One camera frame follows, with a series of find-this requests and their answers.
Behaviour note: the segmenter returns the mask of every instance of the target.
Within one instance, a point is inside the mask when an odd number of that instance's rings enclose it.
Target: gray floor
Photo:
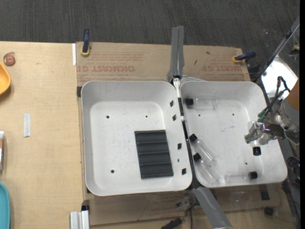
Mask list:
[[[264,64],[300,14],[300,0],[0,0],[0,41],[171,43],[255,51]]]

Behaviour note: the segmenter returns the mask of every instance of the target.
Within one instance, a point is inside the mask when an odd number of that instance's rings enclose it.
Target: wooden table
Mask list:
[[[0,57],[11,51],[16,58],[13,66],[6,67],[11,87],[0,96],[0,130],[5,132],[0,181],[10,194],[11,228],[67,229],[69,213],[79,211],[83,202],[72,44],[0,42]],[[25,113],[31,116],[29,137],[23,137]],[[283,192],[281,198],[289,213]],[[226,215],[234,228],[294,228],[266,218],[261,209]],[[167,222],[169,219],[96,228],[155,229]],[[180,228],[189,228],[189,223],[187,217]],[[194,217],[194,226],[211,228],[202,215]]]

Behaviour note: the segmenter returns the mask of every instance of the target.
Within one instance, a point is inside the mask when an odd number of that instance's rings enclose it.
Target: teal plate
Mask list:
[[[6,187],[0,182],[0,229],[10,229],[10,197]]]

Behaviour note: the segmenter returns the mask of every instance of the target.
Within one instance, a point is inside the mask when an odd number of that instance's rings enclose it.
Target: orange plate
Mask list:
[[[5,69],[4,65],[0,62],[0,95],[5,93],[10,86],[10,75]]]

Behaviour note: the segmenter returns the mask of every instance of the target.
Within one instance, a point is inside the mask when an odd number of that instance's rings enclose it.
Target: white tray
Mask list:
[[[222,178],[209,183],[195,166],[196,177],[205,187],[231,187],[249,184],[282,182],[287,168],[277,140],[261,146],[262,154],[254,156],[252,147],[244,141],[249,121],[256,121],[257,114],[265,107],[261,88],[251,82],[185,82],[181,85],[182,99],[204,100],[204,109],[187,107],[184,115],[189,135],[196,134],[213,148],[220,158]],[[258,179],[250,182],[225,183],[228,171],[256,171]]]
[[[177,191],[190,186],[191,168],[172,85],[93,81],[83,86],[81,98],[86,185],[93,194]],[[151,130],[166,131],[172,177],[141,179],[134,132]]]

